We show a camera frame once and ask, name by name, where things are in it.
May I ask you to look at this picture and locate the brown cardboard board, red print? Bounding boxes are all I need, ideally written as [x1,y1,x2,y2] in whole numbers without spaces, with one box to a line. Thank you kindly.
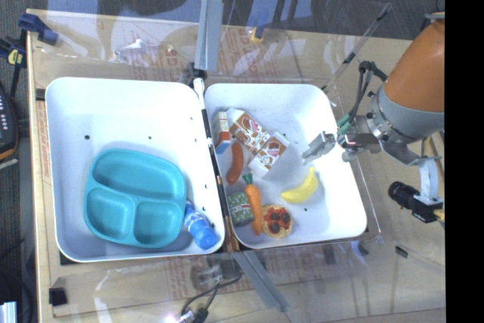
[31,16,446,319]

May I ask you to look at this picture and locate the large brown and white carton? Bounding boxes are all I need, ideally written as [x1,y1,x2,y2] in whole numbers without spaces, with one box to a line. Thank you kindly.
[225,106,271,157]

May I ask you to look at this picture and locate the black cylinder on white bracket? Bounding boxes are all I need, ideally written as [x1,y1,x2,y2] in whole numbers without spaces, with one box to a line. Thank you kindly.
[387,156,445,225]

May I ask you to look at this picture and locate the yellow banana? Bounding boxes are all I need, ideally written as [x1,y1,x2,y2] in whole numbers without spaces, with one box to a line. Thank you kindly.
[280,166,320,205]

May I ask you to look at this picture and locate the white red and blue carton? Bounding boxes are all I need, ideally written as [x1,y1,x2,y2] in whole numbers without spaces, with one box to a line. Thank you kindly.
[210,110,232,156]

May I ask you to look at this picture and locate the white plastic tray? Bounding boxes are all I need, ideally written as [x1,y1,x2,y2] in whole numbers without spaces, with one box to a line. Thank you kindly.
[203,82,368,250]
[45,76,226,263]

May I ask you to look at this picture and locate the red sausage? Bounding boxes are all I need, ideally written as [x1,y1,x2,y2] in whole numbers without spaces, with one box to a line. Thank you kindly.
[225,141,245,186]

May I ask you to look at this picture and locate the round biscuit with red topping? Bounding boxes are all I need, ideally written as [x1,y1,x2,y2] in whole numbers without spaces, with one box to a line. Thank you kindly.
[260,203,294,239]

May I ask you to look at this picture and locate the small brown and white carton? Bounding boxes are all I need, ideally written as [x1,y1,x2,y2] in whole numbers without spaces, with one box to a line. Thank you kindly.
[247,132,291,179]

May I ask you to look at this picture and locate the blue plastic bottle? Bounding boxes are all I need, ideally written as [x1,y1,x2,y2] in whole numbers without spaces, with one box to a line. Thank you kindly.
[183,200,218,251]

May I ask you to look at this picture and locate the orange carrot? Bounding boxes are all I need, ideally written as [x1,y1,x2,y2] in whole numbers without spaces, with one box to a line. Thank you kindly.
[241,172,264,237]

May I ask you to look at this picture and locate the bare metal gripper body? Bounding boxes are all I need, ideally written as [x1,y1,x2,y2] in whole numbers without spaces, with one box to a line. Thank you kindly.
[337,113,395,163]

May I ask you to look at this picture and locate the green can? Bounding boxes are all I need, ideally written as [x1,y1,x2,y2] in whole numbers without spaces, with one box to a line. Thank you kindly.
[226,191,255,228]

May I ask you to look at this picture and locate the blue divided plate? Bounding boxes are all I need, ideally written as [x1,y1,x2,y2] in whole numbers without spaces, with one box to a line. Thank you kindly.
[82,148,188,250]

